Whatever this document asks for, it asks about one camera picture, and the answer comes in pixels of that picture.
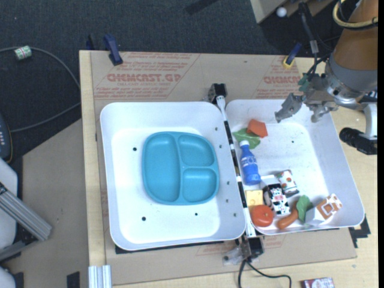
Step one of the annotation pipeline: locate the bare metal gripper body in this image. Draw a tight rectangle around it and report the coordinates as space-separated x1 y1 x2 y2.
302 78 366 109

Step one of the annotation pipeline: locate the orange carrot piece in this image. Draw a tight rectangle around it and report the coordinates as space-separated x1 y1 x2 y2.
247 118 269 139

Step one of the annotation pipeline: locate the white plastic tray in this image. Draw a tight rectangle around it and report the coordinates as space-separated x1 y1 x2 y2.
224 98 366 236
100 101 247 251

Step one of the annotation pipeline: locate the green lettuce leaf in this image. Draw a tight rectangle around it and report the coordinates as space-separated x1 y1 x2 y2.
232 127 262 149

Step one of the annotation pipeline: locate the thin black and white rod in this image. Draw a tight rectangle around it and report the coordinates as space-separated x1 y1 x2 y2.
216 95 256 237

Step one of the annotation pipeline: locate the blue bottle white cap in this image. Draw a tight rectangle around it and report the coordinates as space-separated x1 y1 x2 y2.
238 140 262 186

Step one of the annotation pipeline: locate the white carton orange print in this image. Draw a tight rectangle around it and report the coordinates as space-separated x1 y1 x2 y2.
275 169 300 198

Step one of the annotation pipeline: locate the black and white cow carton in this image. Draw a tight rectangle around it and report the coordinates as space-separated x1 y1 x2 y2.
260 175 291 216

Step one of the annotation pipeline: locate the orange and white carton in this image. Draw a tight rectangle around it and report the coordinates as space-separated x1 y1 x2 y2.
305 193 344 225

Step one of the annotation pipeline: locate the yellow cheese slice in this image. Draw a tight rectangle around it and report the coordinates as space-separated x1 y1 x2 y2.
245 189 265 208

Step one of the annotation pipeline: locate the dark green leaf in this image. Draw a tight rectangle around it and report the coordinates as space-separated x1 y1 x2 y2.
296 194 314 223

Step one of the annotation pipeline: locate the red tomato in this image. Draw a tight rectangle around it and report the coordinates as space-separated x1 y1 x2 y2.
250 204 275 228

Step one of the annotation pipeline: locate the orange sausage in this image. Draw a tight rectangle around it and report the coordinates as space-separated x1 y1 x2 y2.
276 201 301 230

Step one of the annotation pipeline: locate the brown cardboard board red print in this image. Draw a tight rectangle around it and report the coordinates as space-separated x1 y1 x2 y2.
89 51 358 286

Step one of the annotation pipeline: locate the blue divided plate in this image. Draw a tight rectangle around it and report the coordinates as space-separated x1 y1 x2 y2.
141 131 220 206

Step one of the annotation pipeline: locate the red packet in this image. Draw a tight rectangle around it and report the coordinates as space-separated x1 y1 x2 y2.
301 277 335 288

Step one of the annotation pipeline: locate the green and white can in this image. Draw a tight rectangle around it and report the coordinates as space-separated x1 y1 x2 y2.
13 45 32 61

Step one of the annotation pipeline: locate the black cylinder on white bracket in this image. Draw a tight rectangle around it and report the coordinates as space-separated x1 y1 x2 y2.
339 90 378 156

